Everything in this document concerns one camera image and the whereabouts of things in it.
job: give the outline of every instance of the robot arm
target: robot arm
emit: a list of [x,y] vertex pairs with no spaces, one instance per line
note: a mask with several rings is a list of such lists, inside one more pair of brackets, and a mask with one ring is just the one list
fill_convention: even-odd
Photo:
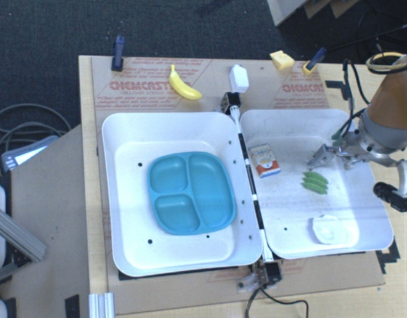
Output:
[[[390,156],[407,147],[407,56],[401,57],[393,65],[399,67],[396,73],[389,71],[368,107],[356,113],[355,116],[359,117],[357,129],[348,131],[347,127],[344,134],[339,131],[333,145],[323,144],[308,162],[308,167],[311,170],[325,165],[334,156],[343,160],[346,169],[358,162],[370,161],[385,167],[396,167],[399,188],[378,183],[374,193],[399,211],[407,211],[407,161],[397,161]],[[343,91],[348,89],[348,85],[341,85],[345,96]]]

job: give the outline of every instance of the small box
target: small box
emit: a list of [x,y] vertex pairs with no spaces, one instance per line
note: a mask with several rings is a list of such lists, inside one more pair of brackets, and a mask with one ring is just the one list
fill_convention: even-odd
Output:
[[268,144],[250,148],[249,155],[259,177],[264,178],[281,172],[280,166]]

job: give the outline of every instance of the white cable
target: white cable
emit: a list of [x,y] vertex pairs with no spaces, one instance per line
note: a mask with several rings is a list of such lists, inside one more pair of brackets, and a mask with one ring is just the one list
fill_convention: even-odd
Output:
[[242,126],[240,125],[240,109],[238,108],[238,106],[231,106],[230,107],[230,114],[231,114],[231,118],[234,120],[236,127],[237,127],[237,131],[239,133],[242,133]]
[[[381,64],[375,64],[374,62],[378,59],[383,59],[383,58],[397,58],[397,60],[391,64],[391,65],[381,65]],[[378,72],[378,73],[387,73],[387,72],[391,72],[393,73],[393,71],[396,70],[403,70],[405,68],[407,68],[407,61],[405,61],[407,55],[406,54],[402,54],[399,52],[384,52],[384,53],[378,53],[375,54],[373,56],[371,56],[366,62],[365,64],[367,65],[367,67],[374,71],[374,72]]]

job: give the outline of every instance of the black clip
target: black clip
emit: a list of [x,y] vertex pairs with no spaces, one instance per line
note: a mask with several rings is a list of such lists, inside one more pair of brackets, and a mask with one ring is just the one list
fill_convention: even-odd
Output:
[[221,100],[221,111],[226,115],[230,115],[231,106],[237,106],[240,108],[241,105],[240,93],[226,92]]
[[350,88],[342,81],[326,80],[325,84],[328,88],[338,88],[341,91],[341,96],[344,100],[349,100],[351,97]]
[[118,35],[113,43],[112,71],[122,72],[122,51],[124,50],[125,37]]

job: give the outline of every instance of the yellow cheese block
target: yellow cheese block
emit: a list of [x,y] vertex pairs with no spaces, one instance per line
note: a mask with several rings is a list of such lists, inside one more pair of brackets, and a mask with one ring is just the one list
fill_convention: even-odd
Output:
[[274,61],[274,64],[279,70],[291,67],[294,64],[294,59],[291,58],[288,54],[285,54],[282,50],[271,53],[269,56],[271,57],[272,61]]

